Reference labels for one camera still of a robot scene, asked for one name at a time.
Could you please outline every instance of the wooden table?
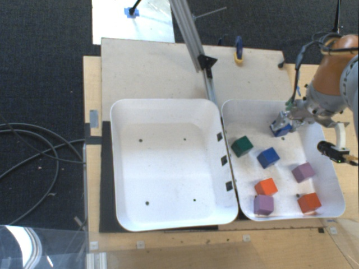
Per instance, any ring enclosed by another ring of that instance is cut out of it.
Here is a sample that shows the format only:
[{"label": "wooden table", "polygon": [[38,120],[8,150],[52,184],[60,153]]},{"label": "wooden table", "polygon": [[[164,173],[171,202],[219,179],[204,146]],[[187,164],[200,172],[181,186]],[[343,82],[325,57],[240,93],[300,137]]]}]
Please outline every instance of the wooden table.
[{"label": "wooden table", "polygon": [[[309,83],[317,66],[303,65],[300,85]],[[293,65],[283,71],[293,80]],[[101,58],[84,57],[85,122],[90,110],[102,120]],[[352,121],[347,111],[341,121]],[[101,123],[91,128],[101,136]],[[334,130],[325,129],[328,141]],[[347,147],[358,152],[353,125]],[[346,211],[335,220],[235,221],[217,231],[99,233],[101,145],[86,145],[90,251],[107,252],[108,268],[351,268],[359,266],[358,171],[335,165]]]}]

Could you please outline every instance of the black carpet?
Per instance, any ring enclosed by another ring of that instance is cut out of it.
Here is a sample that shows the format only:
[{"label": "black carpet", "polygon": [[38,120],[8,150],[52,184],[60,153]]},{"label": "black carpet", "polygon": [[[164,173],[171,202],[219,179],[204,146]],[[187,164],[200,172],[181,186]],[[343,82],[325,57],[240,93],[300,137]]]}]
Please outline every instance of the black carpet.
[{"label": "black carpet", "polygon": [[[343,34],[358,32],[358,1],[343,0]],[[337,5],[337,0],[188,2],[195,15],[227,6],[196,21],[203,44],[215,45],[227,34],[232,45],[240,35],[245,47],[282,50],[291,63],[313,33],[332,29]],[[176,24],[174,29],[181,42]],[[83,138],[84,55],[100,55],[100,48],[92,45],[91,0],[0,0],[0,112],[9,122],[37,124],[67,140]],[[312,50],[304,62],[320,59]],[[1,135],[0,174],[33,154],[12,135]],[[60,154],[75,159],[66,150]],[[41,198],[54,165],[42,158],[0,180],[0,224],[16,219]],[[61,163],[61,169],[54,195],[18,225],[77,229],[73,218],[85,219],[82,166]]]}]

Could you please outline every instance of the empty white tray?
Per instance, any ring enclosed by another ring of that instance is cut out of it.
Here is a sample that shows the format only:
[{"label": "empty white tray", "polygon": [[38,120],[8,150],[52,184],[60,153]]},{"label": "empty white tray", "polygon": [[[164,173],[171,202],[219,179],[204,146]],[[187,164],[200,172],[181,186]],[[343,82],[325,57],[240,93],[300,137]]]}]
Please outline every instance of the empty white tray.
[{"label": "empty white tray", "polygon": [[116,215],[125,229],[216,225],[236,218],[220,114],[212,102],[120,100],[111,108],[111,127]]},{"label": "empty white tray", "polygon": [[[344,213],[345,201],[333,162],[316,148],[318,142],[325,140],[321,126],[307,124],[283,138],[274,137],[269,126],[284,108],[284,101],[255,100],[230,100],[222,107],[229,147],[242,136],[247,136],[254,146],[248,154],[239,158],[229,149],[243,213],[256,221],[340,216]],[[280,160],[263,169],[257,156],[270,147],[275,149]],[[316,174],[297,183],[291,170],[307,161]],[[253,212],[254,185],[267,178],[273,178],[278,192],[273,196],[274,212],[269,216],[260,216]],[[302,196],[312,192],[317,193],[322,206],[315,214],[304,215],[298,205],[297,194]]]}]

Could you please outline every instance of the cube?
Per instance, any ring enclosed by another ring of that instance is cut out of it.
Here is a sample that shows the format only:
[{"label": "cube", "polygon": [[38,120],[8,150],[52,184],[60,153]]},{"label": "cube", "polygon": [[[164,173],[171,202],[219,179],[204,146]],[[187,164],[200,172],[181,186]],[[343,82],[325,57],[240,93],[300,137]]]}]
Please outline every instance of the cube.
[{"label": "cube", "polygon": [[292,129],[291,124],[287,124],[284,128],[281,128],[277,131],[273,131],[272,127],[270,127],[270,130],[275,137],[285,136],[288,132],[291,131],[291,129]]},{"label": "cube", "polygon": [[236,156],[240,157],[248,153],[253,148],[253,145],[247,138],[247,136],[243,136],[237,139],[234,143],[232,143],[231,148],[236,154]]},{"label": "cube", "polygon": [[254,198],[254,213],[270,215],[274,211],[274,199],[268,195],[257,195]]},{"label": "cube", "polygon": [[266,169],[267,167],[273,165],[276,161],[280,159],[278,154],[275,152],[274,148],[269,148],[265,151],[262,151],[257,159],[261,166]]},{"label": "cube", "polygon": [[277,186],[275,186],[275,183],[272,178],[268,178],[265,180],[262,180],[258,182],[254,186],[255,190],[257,191],[257,194],[261,195],[273,195],[276,192],[278,192]]},{"label": "cube", "polygon": [[303,182],[315,175],[314,169],[310,163],[304,163],[292,170],[292,173],[298,183]]},{"label": "cube", "polygon": [[298,199],[298,204],[303,213],[314,211],[321,206],[319,198],[315,192],[303,195]]}]

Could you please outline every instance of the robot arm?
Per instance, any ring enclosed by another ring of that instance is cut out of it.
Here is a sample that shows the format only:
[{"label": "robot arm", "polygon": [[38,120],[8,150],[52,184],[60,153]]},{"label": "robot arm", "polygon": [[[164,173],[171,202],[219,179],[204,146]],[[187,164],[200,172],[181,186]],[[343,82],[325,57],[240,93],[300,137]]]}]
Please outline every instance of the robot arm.
[{"label": "robot arm", "polygon": [[[324,54],[312,82],[307,86],[306,96],[295,100],[298,74],[303,54],[309,45],[317,42]],[[287,102],[286,111],[280,112],[271,125],[274,133],[281,129],[294,132],[305,123],[319,123],[327,128],[335,128],[337,144],[320,142],[318,150],[332,160],[342,163],[353,162],[349,150],[345,148],[345,129],[343,123],[332,120],[332,116],[346,107],[353,111],[356,135],[358,138],[358,36],[328,34],[322,40],[313,41],[302,48],[296,63],[296,83],[294,93]]]}]

